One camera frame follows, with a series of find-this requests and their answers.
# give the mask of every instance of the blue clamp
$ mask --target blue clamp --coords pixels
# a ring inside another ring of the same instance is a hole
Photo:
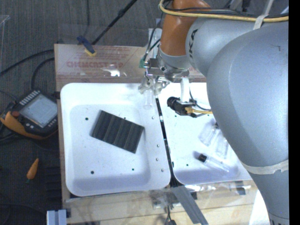
[[[77,40],[85,47],[85,52],[89,55],[94,57],[97,53],[94,50],[93,46],[90,44],[90,42],[83,36],[78,36]]]

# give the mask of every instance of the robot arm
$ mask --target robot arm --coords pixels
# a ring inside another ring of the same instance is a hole
[[[185,6],[209,7],[173,2]],[[215,119],[260,190],[270,224],[289,225],[288,21],[253,27],[167,15],[157,61],[171,82],[190,66],[206,76]]]

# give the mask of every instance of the transparent plastic piece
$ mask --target transparent plastic piece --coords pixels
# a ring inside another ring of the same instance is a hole
[[[219,129],[217,123],[212,124],[211,122],[205,124],[201,135],[200,141],[207,147],[214,144],[221,130]]]
[[[148,89],[145,90],[145,92],[143,93],[144,96],[144,109],[152,109],[154,106],[154,96],[153,96],[153,90],[152,89]]]
[[[216,154],[221,159],[227,159],[229,143],[220,131],[216,138]]]
[[[10,19],[8,15],[0,15],[0,72],[2,71],[2,51],[4,41],[4,27],[5,22]]]
[[[217,169],[221,172],[227,172],[227,173],[230,172],[230,167],[228,165],[224,164],[222,161],[212,156],[208,156],[206,154],[200,154],[198,159],[209,168]]]

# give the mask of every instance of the yellow cable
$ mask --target yellow cable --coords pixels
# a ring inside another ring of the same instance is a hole
[[[204,113],[204,114],[212,114],[212,111],[203,111],[203,110],[196,110],[191,107],[186,107],[185,110],[187,113]]]
[[[183,13],[183,12],[176,12],[176,11],[170,11],[164,8],[165,0],[161,0],[158,7],[159,9],[166,14],[173,15],[173,16],[184,16],[184,17],[206,17],[206,18],[218,18],[218,19],[229,19],[229,20],[240,20],[240,21],[246,21],[246,22],[255,22],[255,17],[244,17],[244,16],[238,16],[238,15],[218,15],[218,14],[200,14],[200,13]],[[265,23],[274,23],[274,22],[283,22],[288,21],[289,16],[284,17],[276,17],[276,18],[264,18]]]

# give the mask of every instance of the black sponge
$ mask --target black sponge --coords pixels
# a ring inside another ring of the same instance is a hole
[[[92,137],[135,153],[143,130],[143,126],[101,111]]]

